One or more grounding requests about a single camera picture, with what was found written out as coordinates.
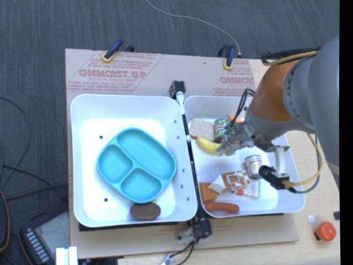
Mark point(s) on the orange waffle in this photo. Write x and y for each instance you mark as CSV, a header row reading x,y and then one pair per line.
x,y
207,192

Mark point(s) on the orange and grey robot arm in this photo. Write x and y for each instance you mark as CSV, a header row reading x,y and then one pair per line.
x,y
311,92

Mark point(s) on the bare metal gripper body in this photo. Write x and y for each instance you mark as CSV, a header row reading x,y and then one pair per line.
x,y
245,139

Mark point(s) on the small white cube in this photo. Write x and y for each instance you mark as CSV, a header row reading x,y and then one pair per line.
x,y
311,219

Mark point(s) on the brown cardboard board red print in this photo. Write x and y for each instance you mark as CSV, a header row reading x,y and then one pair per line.
x,y
115,73

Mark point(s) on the white and orange can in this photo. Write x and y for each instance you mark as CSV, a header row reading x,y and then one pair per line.
x,y
253,164

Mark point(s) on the yellow banana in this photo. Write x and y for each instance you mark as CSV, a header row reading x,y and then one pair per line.
x,y
207,145

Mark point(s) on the orange round knob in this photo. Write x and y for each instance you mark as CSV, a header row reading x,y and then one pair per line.
x,y
326,231

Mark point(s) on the orange carrot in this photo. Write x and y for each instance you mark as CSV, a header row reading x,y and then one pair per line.
x,y
236,118

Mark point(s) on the white plastic tray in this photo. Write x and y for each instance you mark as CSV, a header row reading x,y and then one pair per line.
x,y
91,159
220,167

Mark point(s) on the brown round biscuit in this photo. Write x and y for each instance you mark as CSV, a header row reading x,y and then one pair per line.
x,y
145,211

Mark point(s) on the white and orange packet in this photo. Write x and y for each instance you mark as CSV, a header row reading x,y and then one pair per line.
x,y
252,190

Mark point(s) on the thin black and white rod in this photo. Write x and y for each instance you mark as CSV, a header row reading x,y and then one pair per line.
x,y
187,131

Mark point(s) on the black cylinder on white bracket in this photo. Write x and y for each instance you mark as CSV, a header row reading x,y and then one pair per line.
x,y
275,177

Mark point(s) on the orange and white carton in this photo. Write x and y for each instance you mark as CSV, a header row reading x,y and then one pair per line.
x,y
231,180

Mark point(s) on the blue divided plate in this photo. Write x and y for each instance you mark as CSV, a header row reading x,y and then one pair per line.
x,y
138,164

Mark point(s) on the green and white can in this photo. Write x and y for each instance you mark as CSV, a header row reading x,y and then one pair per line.
x,y
219,128

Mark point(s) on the orange sausage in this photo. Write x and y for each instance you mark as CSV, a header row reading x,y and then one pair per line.
x,y
222,207

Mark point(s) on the tan bread slice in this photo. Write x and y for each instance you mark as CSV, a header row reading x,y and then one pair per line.
x,y
202,129

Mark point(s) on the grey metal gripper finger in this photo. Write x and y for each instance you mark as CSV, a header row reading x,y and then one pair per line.
x,y
234,150
222,147

